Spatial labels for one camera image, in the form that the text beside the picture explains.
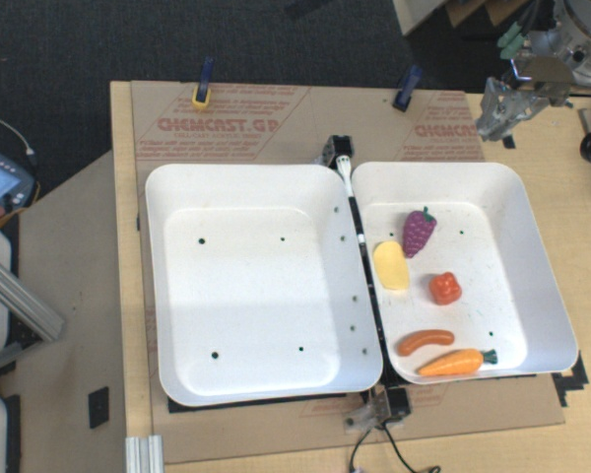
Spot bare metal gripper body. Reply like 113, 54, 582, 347
518, 28, 591, 108

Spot black block with thin wires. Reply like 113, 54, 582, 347
343, 385, 415, 432
318, 134, 355, 169

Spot white plastic tray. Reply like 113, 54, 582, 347
144, 163, 385, 408
350, 161, 580, 386

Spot thin black and white rod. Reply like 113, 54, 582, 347
337, 154, 396, 389

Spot pale yellow oval toy food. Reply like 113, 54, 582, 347
371, 239, 411, 293

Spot brown cardboard board red print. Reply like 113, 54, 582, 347
130, 80, 567, 465

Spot black cylinder on white bracket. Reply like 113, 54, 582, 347
577, 107, 591, 167

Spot red bell pepper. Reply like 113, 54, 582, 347
427, 271, 464, 307

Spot orange carrot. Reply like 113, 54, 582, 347
416, 347, 499, 378

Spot purple grapes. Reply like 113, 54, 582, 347
401, 206, 438, 260

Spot orange sausage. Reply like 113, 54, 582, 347
397, 328, 456, 358

